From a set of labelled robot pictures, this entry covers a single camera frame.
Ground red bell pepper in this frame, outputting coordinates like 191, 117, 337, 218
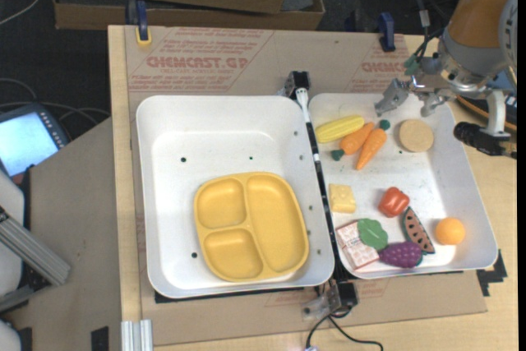
377, 187, 411, 219

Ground yellow divided plate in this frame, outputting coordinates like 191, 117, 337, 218
192, 171, 311, 284

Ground orange carrot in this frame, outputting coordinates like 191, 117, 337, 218
355, 118, 392, 172
330, 122, 376, 163

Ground white plastic tray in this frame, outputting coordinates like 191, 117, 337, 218
135, 95, 336, 299
307, 92, 500, 281

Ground black cylinder on white bracket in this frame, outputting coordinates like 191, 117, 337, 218
453, 89, 518, 157

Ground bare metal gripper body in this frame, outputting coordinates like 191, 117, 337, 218
408, 58, 495, 101

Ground thin black and white rod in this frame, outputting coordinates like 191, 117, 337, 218
295, 87, 343, 284

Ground brown cardboard board, red print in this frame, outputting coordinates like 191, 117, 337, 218
122, 26, 488, 347

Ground red watermelon slice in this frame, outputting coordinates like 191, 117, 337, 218
401, 206, 436, 256

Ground tan round biscuit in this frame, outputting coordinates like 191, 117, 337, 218
397, 118, 436, 154

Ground yellow corn cob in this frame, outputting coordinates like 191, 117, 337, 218
314, 114, 366, 145

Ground green lettuce leaf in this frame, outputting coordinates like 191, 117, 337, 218
356, 218, 390, 252

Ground yellow cheese wedge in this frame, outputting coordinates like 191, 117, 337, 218
327, 183, 358, 215

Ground orange round fruit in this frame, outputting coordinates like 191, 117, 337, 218
434, 217, 467, 247

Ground purple grapes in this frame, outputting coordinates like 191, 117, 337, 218
377, 241, 425, 270

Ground pink and white carton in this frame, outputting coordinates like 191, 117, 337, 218
335, 219, 381, 272

